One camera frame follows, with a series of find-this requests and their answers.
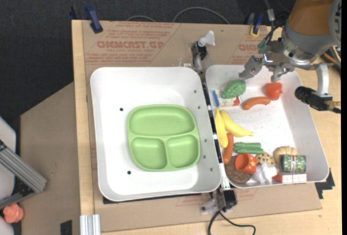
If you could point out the white and blue carton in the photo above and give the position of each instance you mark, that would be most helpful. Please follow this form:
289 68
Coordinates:
225 102

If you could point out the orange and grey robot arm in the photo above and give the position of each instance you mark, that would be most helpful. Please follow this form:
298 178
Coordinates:
309 14

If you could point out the yellow banana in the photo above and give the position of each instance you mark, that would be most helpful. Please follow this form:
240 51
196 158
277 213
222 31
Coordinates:
221 130
234 126

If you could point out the white plastic tray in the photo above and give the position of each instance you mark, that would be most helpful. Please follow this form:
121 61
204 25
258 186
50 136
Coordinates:
282 125
114 147

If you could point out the brown cardboard board red print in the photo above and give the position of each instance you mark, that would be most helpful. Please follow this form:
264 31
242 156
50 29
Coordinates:
168 38

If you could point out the orange cup with star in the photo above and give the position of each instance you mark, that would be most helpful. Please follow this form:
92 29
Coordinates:
244 164

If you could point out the chocolate chip cookie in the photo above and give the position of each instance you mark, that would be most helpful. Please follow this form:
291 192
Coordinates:
267 159

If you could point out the brown round biscuit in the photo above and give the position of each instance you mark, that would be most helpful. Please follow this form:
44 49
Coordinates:
234 174

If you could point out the green grapes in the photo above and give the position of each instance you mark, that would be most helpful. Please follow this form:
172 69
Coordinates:
233 88

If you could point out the white crumpled packet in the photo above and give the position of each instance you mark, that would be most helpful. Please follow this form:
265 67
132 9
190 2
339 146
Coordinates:
264 172

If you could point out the orange and white carton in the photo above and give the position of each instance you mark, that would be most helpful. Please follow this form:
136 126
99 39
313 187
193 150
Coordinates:
291 177

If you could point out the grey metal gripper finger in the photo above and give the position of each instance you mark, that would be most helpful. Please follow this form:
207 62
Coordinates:
277 74
250 68

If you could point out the green divided plate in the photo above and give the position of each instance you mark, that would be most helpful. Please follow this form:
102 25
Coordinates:
162 136

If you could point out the orange sausage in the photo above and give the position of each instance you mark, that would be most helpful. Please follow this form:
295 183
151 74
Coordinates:
254 103

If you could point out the green can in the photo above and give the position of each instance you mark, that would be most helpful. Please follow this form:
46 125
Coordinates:
294 164

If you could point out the tan bread roll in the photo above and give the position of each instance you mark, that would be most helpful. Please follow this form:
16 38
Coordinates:
283 152

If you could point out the black cylinder on white bracket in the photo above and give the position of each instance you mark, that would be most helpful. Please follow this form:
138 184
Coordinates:
311 96

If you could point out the thin black and white rod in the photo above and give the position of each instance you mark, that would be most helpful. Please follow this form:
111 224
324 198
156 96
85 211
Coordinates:
214 133

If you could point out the red pepper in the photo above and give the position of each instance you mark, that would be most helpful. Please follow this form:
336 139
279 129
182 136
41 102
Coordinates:
273 90

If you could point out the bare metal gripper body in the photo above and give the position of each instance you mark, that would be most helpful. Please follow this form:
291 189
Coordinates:
279 56

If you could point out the orange carrot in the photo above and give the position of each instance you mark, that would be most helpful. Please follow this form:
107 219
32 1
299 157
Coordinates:
229 148

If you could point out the orange lumpy toy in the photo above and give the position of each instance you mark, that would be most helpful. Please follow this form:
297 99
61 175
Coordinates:
13 213

